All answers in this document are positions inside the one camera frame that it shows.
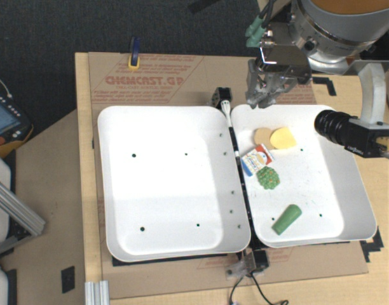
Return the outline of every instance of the green broccoli toy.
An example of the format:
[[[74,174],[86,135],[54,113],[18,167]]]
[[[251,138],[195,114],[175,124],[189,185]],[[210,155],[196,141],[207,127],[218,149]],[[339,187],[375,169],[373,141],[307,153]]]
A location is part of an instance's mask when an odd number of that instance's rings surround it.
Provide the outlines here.
[[[265,190],[273,190],[280,183],[278,173],[268,166],[265,166],[262,170],[257,172],[257,178],[258,182]]]

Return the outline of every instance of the table surface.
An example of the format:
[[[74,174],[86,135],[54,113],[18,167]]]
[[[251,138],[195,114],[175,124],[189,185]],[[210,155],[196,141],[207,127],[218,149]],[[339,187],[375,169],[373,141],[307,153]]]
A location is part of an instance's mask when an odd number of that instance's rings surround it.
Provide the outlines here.
[[[76,53],[76,90],[78,101],[79,151],[81,168],[81,197],[83,209],[83,239],[86,281],[102,280],[99,223],[95,181],[95,160],[92,149],[92,109],[88,53]],[[331,76],[337,87],[337,97],[331,97],[324,85],[313,85],[317,104],[328,105],[338,111],[360,114],[361,86],[356,76]],[[386,107],[384,121],[389,123]],[[290,304],[389,304],[389,160],[355,157],[367,190],[384,248],[370,254],[369,273],[305,281],[263,285],[271,302],[288,299]],[[228,303],[230,289],[204,290],[151,297],[112,300],[112,305],[210,304]],[[235,297],[240,304],[256,305],[264,301],[256,287],[239,287]]]

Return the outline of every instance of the black carpet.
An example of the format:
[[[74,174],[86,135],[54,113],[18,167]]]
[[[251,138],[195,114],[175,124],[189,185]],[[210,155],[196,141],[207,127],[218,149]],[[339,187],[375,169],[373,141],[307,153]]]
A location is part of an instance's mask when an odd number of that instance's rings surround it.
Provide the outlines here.
[[[76,108],[74,53],[254,56],[256,0],[0,0],[0,78],[42,132]]]

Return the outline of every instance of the cardboard sheet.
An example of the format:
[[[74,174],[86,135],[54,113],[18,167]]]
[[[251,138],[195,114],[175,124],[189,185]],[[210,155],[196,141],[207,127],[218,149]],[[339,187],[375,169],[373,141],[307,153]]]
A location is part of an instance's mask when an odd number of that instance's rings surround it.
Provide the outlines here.
[[[17,271],[18,304],[82,304],[85,263],[77,112],[24,144],[16,155],[17,196],[46,225],[41,236],[0,258],[0,266]],[[71,267],[74,289],[63,293],[62,271]]]
[[[106,245],[97,117],[110,105],[207,105],[217,87],[230,87],[234,107],[245,103],[247,57],[141,55],[128,69],[128,55],[89,53],[103,279],[111,299],[231,287],[226,268],[236,255],[113,266]],[[281,95],[278,104],[316,104],[310,85]],[[366,273],[359,242],[267,249],[270,268],[261,283]]]

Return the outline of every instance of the yellow cheese toy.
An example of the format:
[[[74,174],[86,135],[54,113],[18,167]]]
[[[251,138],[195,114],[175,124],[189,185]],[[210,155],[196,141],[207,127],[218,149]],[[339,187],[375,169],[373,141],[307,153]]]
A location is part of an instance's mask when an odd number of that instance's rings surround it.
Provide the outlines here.
[[[271,134],[270,142],[276,149],[286,149],[296,146],[296,140],[287,127],[275,130]]]

